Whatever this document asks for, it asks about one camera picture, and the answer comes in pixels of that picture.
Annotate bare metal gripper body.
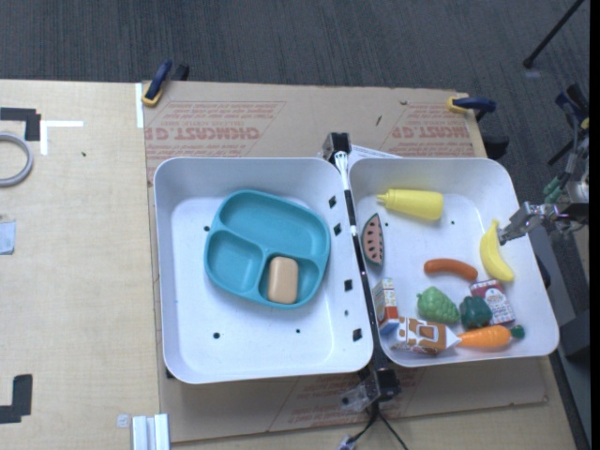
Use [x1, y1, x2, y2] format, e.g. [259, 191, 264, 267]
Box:
[542, 175, 591, 228]

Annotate yellow banana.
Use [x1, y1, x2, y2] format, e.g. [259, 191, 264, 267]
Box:
[479, 219, 516, 283]

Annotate orange sausage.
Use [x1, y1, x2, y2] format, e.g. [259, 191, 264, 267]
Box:
[423, 258, 479, 281]

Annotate red packet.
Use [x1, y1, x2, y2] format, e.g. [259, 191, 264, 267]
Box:
[469, 278, 517, 326]

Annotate dark green broccoli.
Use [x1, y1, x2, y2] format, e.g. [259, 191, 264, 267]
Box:
[458, 295, 493, 330]

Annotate white plastic tray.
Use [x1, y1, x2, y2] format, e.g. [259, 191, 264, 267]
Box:
[153, 157, 375, 385]
[348, 157, 561, 368]

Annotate yellow mustard bottle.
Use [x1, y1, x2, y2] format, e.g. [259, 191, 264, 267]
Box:
[376, 187, 444, 221]

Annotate light green grapes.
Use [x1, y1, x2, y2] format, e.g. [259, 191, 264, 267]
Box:
[416, 286, 461, 325]

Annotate orange carrot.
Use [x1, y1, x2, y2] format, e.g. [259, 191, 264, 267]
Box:
[457, 324, 526, 351]

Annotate red watermelon slice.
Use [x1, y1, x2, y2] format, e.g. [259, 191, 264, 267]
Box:
[361, 212, 385, 268]

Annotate small white and orange carton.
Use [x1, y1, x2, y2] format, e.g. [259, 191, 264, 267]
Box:
[371, 277, 400, 336]

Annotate white paper sheet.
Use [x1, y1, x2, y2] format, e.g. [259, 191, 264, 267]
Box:
[349, 143, 404, 160]

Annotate thin black and white rod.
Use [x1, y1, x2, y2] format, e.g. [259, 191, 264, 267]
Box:
[335, 152, 383, 370]

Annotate tan bread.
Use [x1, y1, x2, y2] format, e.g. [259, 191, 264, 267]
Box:
[266, 256, 300, 305]

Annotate blue divided plate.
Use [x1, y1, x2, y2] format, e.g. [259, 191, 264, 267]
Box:
[203, 188, 332, 310]

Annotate brown cardboard board red print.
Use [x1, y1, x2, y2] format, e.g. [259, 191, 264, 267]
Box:
[142, 81, 549, 443]

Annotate white tape roll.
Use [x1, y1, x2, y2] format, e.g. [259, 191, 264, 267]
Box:
[0, 131, 35, 188]

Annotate black block with thin wires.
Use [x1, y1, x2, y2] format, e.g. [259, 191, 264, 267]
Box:
[322, 132, 353, 161]
[358, 367, 402, 403]

